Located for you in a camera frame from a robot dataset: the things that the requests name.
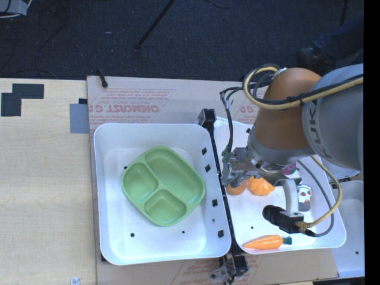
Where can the orange round toy fruit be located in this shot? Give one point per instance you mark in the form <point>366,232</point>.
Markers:
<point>236,190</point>

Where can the green divided plate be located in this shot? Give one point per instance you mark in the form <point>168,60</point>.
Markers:
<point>161,186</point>

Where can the orange carrot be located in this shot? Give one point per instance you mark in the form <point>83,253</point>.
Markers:
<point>264,242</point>

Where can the person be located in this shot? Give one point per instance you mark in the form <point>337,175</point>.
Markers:
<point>335,43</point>

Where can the black cylinder on white bracket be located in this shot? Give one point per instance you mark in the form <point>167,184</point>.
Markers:
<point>285,220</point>

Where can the orange peeled toy tangerine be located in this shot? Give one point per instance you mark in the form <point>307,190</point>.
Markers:
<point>260,186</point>

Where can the white plastic tray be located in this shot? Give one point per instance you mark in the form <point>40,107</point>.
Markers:
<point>255,215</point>
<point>166,242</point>

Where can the brown cardboard board red print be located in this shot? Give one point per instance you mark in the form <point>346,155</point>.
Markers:
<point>178,99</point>

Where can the white cup with strawberry print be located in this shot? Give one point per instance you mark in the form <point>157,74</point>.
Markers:
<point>305,195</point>

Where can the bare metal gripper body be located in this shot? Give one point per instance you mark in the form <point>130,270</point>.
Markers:
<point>239,162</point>

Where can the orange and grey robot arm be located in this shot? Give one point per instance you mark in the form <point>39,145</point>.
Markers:
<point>282,120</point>

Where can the pink and green toy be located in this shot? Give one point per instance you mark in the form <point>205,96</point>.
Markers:
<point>289,169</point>

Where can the thin black rod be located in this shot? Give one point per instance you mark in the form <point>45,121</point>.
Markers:
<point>227,212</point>

